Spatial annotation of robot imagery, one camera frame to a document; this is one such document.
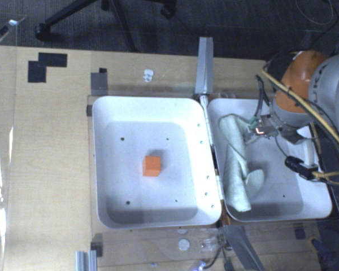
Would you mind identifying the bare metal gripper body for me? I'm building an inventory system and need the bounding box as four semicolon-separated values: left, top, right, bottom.
245;113;282;145

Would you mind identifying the white rolled cloth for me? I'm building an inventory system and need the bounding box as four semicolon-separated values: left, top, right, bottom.
218;114;265;213

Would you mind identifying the white plastic tray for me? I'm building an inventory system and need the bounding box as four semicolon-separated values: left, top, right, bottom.
207;98;333;223
91;95;223;230

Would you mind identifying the orange cube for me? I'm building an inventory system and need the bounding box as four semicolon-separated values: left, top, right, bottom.
142;155;162;177

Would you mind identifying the black cylinder on white bracket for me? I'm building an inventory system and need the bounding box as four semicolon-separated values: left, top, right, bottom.
284;138;319;181

